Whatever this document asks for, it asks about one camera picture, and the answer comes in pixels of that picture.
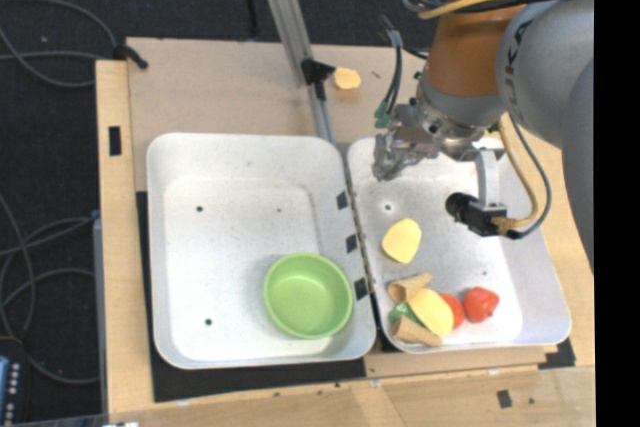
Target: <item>green bowl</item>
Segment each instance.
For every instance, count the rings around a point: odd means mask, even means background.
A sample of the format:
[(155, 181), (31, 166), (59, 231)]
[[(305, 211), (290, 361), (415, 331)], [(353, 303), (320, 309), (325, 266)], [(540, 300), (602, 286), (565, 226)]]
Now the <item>green bowl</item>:
[(334, 335), (353, 309), (345, 274), (315, 253), (293, 253), (276, 261), (264, 281), (264, 300), (280, 329), (306, 339)]

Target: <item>yellow cable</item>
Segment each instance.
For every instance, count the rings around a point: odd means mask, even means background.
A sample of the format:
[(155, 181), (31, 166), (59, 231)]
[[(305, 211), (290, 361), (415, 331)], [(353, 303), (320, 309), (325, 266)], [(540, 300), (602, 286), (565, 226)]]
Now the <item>yellow cable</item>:
[(475, 6), (476, 4), (481, 4), (483, 2), (489, 1), (491, 0), (457, 0), (455, 2), (449, 2), (448, 4), (430, 9), (428, 11), (420, 11), (418, 13), (418, 16), (423, 20), (429, 20), (431, 18), (437, 18), (438, 16), (451, 13), (452, 11), (457, 11), (459, 9), (464, 9), (466, 7)]
[(516, 156), (513, 153), (513, 149), (511, 148), (511, 143), (509, 142), (509, 138), (507, 137), (502, 120), (498, 121), (498, 130), (500, 132), (500, 137), (502, 138), (502, 144), (504, 145), (505, 152), (507, 153), (507, 156), (511, 161), (511, 165), (513, 165), (513, 168), (515, 169), (518, 178), (520, 178), (522, 185), (529, 195), (529, 200), (531, 201), (531, 213), (524, 219), (513, 219), (511, 217), (496, 217), (492, 219), (493, 224), (498, 227), (498, 231), (504, 233), (507, 230), (519, 228), (520, 226), (524, 226), (533, 221), (536, 218), (536, 215), (538, 215), (538, 200), (536, 199), (533, 188), (527, 181), (527, 178), (524, 176), (524, 172), (522, 171), (520, 164), (516, 160)]

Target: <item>wooden table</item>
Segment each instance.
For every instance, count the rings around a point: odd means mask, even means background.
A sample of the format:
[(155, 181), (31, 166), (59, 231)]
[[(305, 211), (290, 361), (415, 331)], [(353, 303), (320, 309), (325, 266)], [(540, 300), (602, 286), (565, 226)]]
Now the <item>wooden table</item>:
[[(555, 347), (365, 357), (367, 378), (156, 403), (144, 303), (136, 191), (146, 146), (160, 133), (313, 134), (304, 88), (292, 84), (282, 47), (130, 38), (150, 66), (96, 65), (104, 277), (106, 408), (112, 421), (154, 425), (592, 425), (595, 423), (594, 283), (573, 224), (557, 149), (530, 136), (554, 204), (543, 233), (572, 316), (573, 367), (538, 370)], [(313, 47), (317, 60), (357, 70), (362, 85), (327, 84), (339, 143), (373, 135), (371, 115), (393, 73), (386, 48)], [(415, 91), (422, 61), (406, 56), (399, 101)], [(118, 136), (120, 148), (113, 146)], [(528, 159), (522, 164), (535, 175)], [(542, 183), (534, 189), (543, 197)]]

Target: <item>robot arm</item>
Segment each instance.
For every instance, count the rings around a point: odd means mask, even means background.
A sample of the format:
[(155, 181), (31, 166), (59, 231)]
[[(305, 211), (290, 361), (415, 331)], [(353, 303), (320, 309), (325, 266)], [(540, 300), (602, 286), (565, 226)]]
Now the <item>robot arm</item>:
[(516, 126), (562, 149), (593, 267), (594, 0), (403, 1), (418, 16), (439, 20), (415, 98), (376, 113), (387, 132), (376, 137), (375, 176), (393, 179), (440, 153), (475, 160), (479, 199), (452, 195), (447, 210), (481, 235), (517, 235), (496, 222), (506, 218), (506, 207), (483, 200), (492, 165), (476, 144), (508, 113)]

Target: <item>white tray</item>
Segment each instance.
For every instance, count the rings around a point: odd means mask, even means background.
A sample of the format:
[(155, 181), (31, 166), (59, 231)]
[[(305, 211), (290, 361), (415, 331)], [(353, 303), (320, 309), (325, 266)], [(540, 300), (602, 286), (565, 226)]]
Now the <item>white tray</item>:
[[(365, 270), (359, 247), (347, 244), (356, 226), (335, 147), (315, 137), (172, 133), (151, 143), (147, 173), (154, 338), (164, 359), (223, 368), (369, 351), (376, 327), (369, 295), (356, 294)], [(264, 276), (294, 251), (326, 256), (354, 284), (351, 319), (332, 337), (293, 338), (268, 316)]]
[[(480, 237), (445, 210), (447, 197), (463, 192), (477, 197), (474, 163), (454, 162), (440, 155), (403, 170), (392, 181), (373, 176), (374, 139), (353, 143), (348, 165), (354, 205), (364, 238), (364, 253), (373, 281), (382, 329), (398, 349), (411, 353), (441, 352), (508, 345), (551, 345), (563, 341), (571, 328), (570, 313), (540, 230), (522, 240)], [(495, 146), (495, 141), (486, 141)], [(529, 200), (509, 160), (498, 163), (502, 202), (509, 215), (524, 217)], [(396, 221), (410, 217), (422, 229), (422, 242), (413, 261), (401, 264), (386, 256), (380, 241)], [(487, 321), (465, 322), (429, 348), (391, 337), (389, 312), (395, 303), (387, 292), (391, 281), (421, 272), (433, 275), (430, 287), (459, 295), (479, 285), (500, 296)]]

